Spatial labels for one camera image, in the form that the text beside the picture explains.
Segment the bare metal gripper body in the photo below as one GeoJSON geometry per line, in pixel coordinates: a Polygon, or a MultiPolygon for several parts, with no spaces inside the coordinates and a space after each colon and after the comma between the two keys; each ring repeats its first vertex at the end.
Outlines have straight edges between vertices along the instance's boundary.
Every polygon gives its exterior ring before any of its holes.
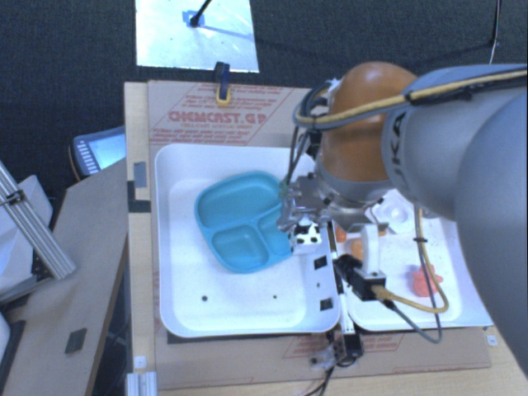
{"type": "Polygon", "coordinates": [[[290,183],[283,198],[283,206],[298,213],[297,225],[304,221],[314,224],[313,214],[328,214],[330,223],[348,233],[359,232],[363,225],[372,223],[365,214],[367,205],[367,202],[340,193],[315,173],[298,177],[290,183]]]}

